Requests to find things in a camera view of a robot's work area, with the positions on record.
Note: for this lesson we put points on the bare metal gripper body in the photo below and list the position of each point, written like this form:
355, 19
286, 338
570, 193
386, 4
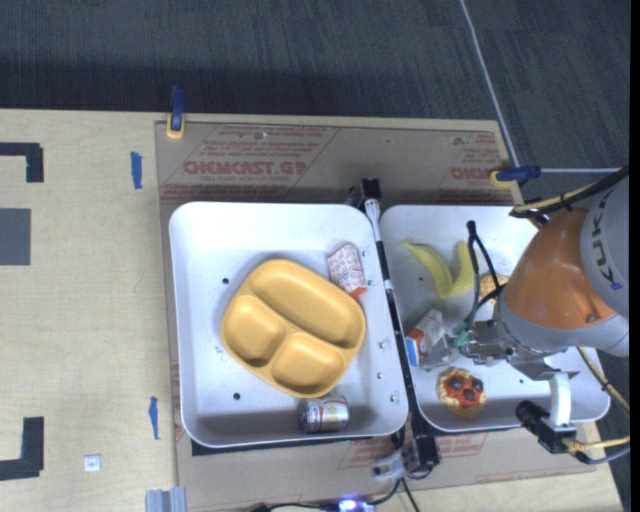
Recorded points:
484, 344

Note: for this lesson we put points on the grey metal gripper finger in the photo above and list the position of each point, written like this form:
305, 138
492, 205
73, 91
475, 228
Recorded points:
440, 356

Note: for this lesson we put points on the brown cardboard board red print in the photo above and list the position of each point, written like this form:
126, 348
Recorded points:
320, 165

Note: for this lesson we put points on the white blue orange carton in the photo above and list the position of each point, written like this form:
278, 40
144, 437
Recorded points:
424, 335

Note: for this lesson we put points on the yellow brown toy bread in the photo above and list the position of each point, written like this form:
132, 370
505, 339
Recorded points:
489, 286

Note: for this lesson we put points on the yellow banana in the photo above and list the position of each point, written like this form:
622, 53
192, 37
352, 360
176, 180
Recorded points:
440, 272

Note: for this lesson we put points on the white plastic tray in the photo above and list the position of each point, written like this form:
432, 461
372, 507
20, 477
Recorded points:
500, 400
205, 320

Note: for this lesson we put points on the orange divided plate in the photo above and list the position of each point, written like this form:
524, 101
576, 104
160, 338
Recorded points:
295, 325

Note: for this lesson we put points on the silver can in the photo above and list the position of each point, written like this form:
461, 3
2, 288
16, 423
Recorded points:
324, 415

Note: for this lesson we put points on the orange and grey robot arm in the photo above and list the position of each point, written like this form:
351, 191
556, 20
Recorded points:
555, 295

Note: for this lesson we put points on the toy pizza slice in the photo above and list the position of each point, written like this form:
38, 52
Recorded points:
461, 395

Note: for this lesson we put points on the thin black and white rod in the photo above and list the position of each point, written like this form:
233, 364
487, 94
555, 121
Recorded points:
388, 285

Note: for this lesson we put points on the small white square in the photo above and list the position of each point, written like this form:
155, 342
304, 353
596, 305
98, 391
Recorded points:
92, 462

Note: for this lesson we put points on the orange and white carton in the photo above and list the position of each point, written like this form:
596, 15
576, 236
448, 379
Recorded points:
346, 269

